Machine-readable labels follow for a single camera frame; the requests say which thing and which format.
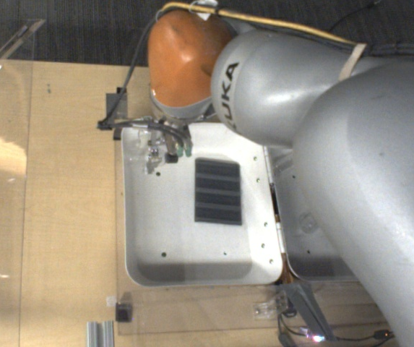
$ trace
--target orange robot part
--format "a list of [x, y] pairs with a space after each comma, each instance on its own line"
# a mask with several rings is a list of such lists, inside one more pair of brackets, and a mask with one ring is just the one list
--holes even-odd
[[170, 107], [210, 97], [213, 67], [231, 38], [227, 25], [216, 16], [204, 21], [184, 10], [163, 15], [148, 42], [152, 95]]

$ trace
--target wooden table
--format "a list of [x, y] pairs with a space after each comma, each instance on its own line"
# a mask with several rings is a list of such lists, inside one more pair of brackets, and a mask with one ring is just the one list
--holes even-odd
[[[0, 347], [83, 347], [87, 322], [114, 319], [107, 302], [117, 295], [116, 146], [95, 125], [126, 71], [10, 61], [0, 72]], [[138, 68], [130, 116], [150, 114], [148, 85], [147, 69]], [[354, 324], [384, 323], [362, 287], [346, 289], [338, 294], [363, 305]], [[372, 326], [347, 330], [365, 335]], [[116, 332], [116, 346], [278, 345], [277, 328]]]

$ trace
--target yellow cable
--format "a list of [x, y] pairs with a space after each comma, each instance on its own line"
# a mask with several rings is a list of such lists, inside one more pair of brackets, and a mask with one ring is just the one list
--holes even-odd
[[298, 23], [286, 22], [284, 20], [274, 20], [270, 18], [256, 17], [250, 14], [230, 12], [226, 9], [219, 9], [216, 11], [215, 8], [212, 8], [212, 7], [204, 7], [202, 5], [186, 4], [186, 3], [171, 1], [165, 4], [163, 8], [161, 9], [161, 11], [164, 12], [165, 10], [173, 9], [173, 8], [189, 10], [190, 12], [196, 12], [196, 13], [217, 14], [221, 17], [233, 18], [235, 20], [242, 20], [245, 22], [259, 23], [262, 25], [271, 25], [271, 26], [281, 27], [281, 28], [288, 28], [290, 30], [308, 33], [310, 35], [315, 35], [320, 38], [325, 38], [331, 41], [337, 41], [338, 43], [347, 43], [353, 46], [357, 44], [354, 41], [341, 38], [340, 36], [333, 35], [323, 30], [318, 30], [317, 28], [300, 25]]

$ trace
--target gray carpet floor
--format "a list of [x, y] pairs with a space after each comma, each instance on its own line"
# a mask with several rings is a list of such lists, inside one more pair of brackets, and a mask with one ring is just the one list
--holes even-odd
[[[142, 28], [167, 1], [172, 0], [0, 0], [0, 46], [23, 21], [44, 18], [37, 60], [128, 64]], [[376, 0], [219, 1], [234, 10], [328, 29]], [[414, 43], [414, 0], [383, 0], [350, 15], [333, 32], [368, 43]]]

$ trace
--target beige strap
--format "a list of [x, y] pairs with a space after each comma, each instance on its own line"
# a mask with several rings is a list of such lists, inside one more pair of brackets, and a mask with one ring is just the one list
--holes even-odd
[[351, 76], [356, 63], [358, 63], [359, 59], [363, 55], [366, 46], [366, 43], [359, 43], [354, 47], [353, 52], [351, 53], [350, 57], [343, 66], [340, 75], [338, 76], [339, 81], [346, 80]]

